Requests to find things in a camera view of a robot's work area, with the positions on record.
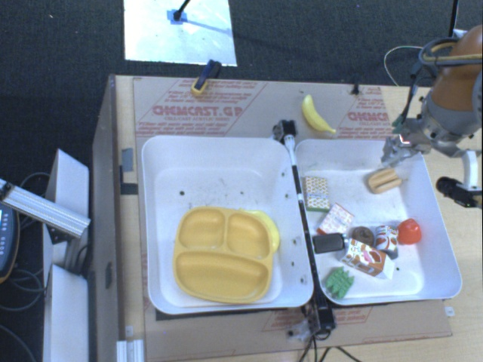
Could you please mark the brown doughnut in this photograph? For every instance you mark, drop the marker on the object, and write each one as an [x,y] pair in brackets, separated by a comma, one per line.
[363,236]

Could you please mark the orange patterned packet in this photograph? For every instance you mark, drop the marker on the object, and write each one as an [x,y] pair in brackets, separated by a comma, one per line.
[316,194]

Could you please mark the brown cardboard board red print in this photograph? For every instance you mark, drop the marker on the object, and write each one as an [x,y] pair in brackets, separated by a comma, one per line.
[226,104]

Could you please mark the white and brown carton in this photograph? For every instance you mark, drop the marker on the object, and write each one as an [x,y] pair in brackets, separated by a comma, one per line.
[368,260]

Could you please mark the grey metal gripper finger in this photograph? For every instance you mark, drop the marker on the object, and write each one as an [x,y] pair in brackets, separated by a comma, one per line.
[390,152]
[409,154]

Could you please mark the green toy vegetable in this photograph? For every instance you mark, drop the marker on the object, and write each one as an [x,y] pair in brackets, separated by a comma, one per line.
[339,283]

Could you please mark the black rectangular box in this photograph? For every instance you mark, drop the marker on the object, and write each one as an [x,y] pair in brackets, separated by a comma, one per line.
[327,243]

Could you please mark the tan hot dog bun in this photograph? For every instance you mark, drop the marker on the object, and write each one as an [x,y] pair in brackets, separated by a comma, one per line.
[384,181]

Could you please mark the black cylinder on white bracket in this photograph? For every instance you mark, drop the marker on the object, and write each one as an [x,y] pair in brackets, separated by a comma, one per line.
[456,191]

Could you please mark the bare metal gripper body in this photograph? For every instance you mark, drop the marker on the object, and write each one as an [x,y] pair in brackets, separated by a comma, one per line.
[434,138]

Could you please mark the thin black and white rod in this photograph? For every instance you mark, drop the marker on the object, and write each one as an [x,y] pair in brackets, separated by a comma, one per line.
[302,209]

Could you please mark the yellow divided plate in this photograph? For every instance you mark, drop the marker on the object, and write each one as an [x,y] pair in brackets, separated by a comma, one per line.
[219,266]

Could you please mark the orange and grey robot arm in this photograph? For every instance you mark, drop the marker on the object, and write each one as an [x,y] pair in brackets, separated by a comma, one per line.
[453,81]

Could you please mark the red and white can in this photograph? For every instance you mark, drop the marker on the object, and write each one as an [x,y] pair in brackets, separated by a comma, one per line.
[386,238]

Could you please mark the yellow banana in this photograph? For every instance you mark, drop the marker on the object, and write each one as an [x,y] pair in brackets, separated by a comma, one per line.
[315,117]

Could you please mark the white plastic tray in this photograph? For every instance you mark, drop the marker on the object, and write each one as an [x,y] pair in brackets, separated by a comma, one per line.
[415,277]
[211,164]

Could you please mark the orange and white carton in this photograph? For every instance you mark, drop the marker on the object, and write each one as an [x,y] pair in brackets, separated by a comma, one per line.
[336,219]

